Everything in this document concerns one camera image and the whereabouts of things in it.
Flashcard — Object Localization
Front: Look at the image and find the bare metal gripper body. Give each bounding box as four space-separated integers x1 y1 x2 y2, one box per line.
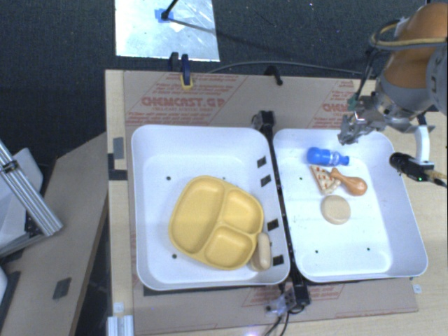
351 95 424 132

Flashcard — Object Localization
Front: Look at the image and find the blue bottle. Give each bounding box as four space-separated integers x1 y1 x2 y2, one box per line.
307 146 351 167

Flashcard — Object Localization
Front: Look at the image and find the pizza slice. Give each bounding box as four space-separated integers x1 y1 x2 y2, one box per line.
309 164 342 196

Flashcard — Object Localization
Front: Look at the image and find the brown chicken drumstick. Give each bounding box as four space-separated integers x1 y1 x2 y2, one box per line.
329 167 368 197

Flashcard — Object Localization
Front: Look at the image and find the beige round biscuit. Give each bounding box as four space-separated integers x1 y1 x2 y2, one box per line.
320 195 352 226

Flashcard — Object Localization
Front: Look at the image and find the thin black rod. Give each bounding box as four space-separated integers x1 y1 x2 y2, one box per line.
261 126 299 286

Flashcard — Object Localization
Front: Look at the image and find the white plastic tray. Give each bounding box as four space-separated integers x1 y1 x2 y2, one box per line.
272 127 429 284
130 124 292 291

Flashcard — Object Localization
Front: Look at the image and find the beige bread roll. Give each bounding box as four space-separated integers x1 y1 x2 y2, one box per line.
249 232 272 272

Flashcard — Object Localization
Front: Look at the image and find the yellow divided plate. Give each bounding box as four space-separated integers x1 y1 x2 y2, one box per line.
167 174 265 271

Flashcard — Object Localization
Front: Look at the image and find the brown cardboard board red print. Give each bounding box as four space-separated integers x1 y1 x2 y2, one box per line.
122 70 419 336

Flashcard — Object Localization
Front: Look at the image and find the black cylinder on white bracket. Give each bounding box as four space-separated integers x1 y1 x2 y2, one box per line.
388 124 437 183

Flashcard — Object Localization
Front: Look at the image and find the black block with thin wires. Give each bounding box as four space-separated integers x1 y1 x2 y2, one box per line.
289 280 312 309
251 110 277 131

